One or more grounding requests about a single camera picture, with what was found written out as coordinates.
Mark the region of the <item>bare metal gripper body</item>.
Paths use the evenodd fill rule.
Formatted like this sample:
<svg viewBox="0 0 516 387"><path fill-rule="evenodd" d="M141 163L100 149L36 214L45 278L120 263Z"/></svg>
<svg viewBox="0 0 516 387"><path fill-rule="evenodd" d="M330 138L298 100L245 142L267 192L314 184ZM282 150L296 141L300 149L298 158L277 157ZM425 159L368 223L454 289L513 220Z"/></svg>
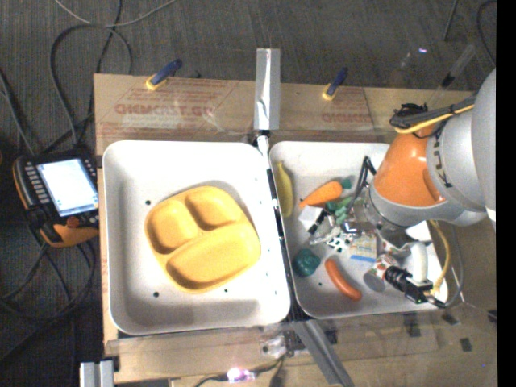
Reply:
<svg viewBox="0 0 516 387"><path fill-rule="evenodd" d="M383 230L385 220L376 212L371 202L357 198L347 210L341 227L346 234L360 236Z"/></svg>

